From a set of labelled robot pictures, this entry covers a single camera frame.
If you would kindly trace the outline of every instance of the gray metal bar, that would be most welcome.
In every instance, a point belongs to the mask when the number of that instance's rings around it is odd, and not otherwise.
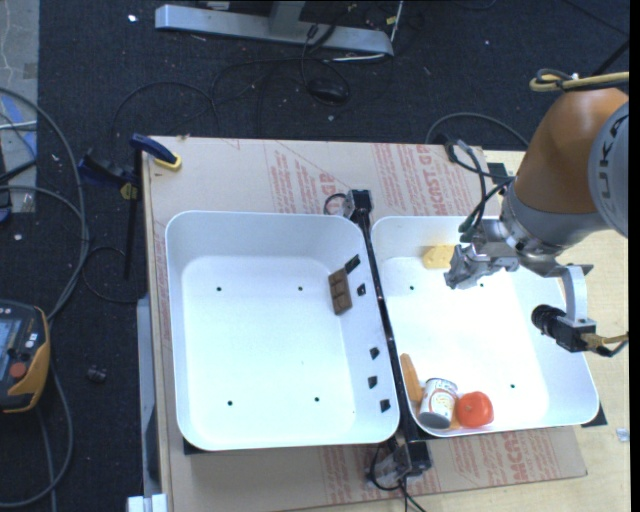
[[[138,365],[140,378],[140,424],[142,438],[142,478],[144,495],[161,493],[160,483],[153,478],[153,467],[157,467],[158,451],[156,439],[149,439],[148,431],[153,430],[155,419],[155,379],[153,376],[153,343],[151,338],[151,310],[149,295],[138,301]]]
[[[313,23],[297,21],[290,30],[271,30],[270,18],[250,14],[211,11],[181,5],[163,5],[156,9],[156,29],[177,30],[203,34],[261,39],[279,43],[304,44],[307,32]],[[313,44],[329,30],[329,25],[319,24],[318,32],[308,41]],[[393,55],[389,37],[376,30],[336,27],[332,36],[323,45],[326,48],[367,53]]]

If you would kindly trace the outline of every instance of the monitor stand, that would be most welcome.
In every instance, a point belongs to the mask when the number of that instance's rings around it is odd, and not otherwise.
[[[156,9],[156,29],[312,45],[330,25],[318,24],[316,35],[307,41],[307,33],[314,23],[299,21],[304,4],[305,2],[273,2],[268,17],[163,5]],[[387,34],[370,29],[336,26],[323,47],[393,56],[393,47]]]

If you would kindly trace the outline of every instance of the black carpet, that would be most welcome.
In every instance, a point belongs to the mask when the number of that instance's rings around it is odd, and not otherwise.
[[[529,89],[539,69],[582,76],[603,64],[606,72],[629,69],[628,51],[607,62],[629,38],[629,0],[405,2],[395,58],[333,64],[335,70],[305,61],[308,78],[342,76],[348,84],[350,100],[334,107],[306,93],[301,47],[158,32],[154,11],[164,3],[41,0],[38,104],[76,159],[93,148],[99,158],[131,165],[133,132],[420,143],[436,121],[457,112],[494,117],[529,140],[557,97]],[[270,7],[231,4],[265,14]],[[387,29],[385,19],[397,8],[396,2],[357,2],[344,14],[347,5],[307,2],[302,18]],[[307,54],[342,55],[313,47]],[[287,60],[260,63],[270,59]],[[450,119],[437,133],[489,149],[524,149],[506,129],[475,118]],[[39,116],[38,185],[77,204],[69,166],[62,141]],[[52,327],[53,360],[74,426],[73,457],[56,501],[61,511],[116,512],[142,492],[135,307],[146,290],[142,216],[125,281],[128,205],[116,188],[83,192],[92,252]],[[0,225],[0,291],[51,311],[78,261],[81,234],[67,205],[49,196],[37,204],[35,215]],[[103,383],[87,378],[94,365],[104,370]],[[40,410],[57,473],[67,425],[51,378]],[[36,413],[0,416],[0,509],[46,488],[42,439]],[[51,502],[45,497],[23,510],[48,511]]]

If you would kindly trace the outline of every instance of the tin can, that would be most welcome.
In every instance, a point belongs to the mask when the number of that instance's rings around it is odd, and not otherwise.
[[[429,379],[424,388],[418,420],[425,427],[449,428],[457,397],[458,386],[450,380]]]

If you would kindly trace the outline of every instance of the metal stand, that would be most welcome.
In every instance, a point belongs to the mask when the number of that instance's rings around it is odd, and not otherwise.
[[[396,485],[406,477],[421,475],[424,471],[431,468],[432,462],[427,441],[420,435],[418,426],[409,408],[409,398],[402,377],[402,368],[396,348],[395,336],[391,328],[391,319],[389,318],[389,311],[387,310],[384,294],[382,293],[382,283],[373,250],[373,242],[371,241],[370,214],[373,210],[373,204],[371,202],[370,192],[368,190],[350,190],[342,209],[342,215],[357,224],[364,236],[367,255],[369,256],[369,264],[371,266],[371,275],[378,298],[378,309],[380,310],[380,317],[387,338],[389,358],[391,359],[391,368],[393,370],[398,395],[400,430],[404,435],[404,443],[397,446],[385,460],[377,463],[372,468],[373,474],[370,475],[370,478],[375,478],[378,484],[390,487]]]
[[[156,9],[156,29],[312,45],[331,27],[318,24],[316,35],[307,40],[309,28],[314,23],[299,21],[304,4],[305,2],[273,2],[268,18],[180,5],[163,5]],[[335,27],[333,34],[323,46],[393,55],[389,37],[384,32],[369,29]]]

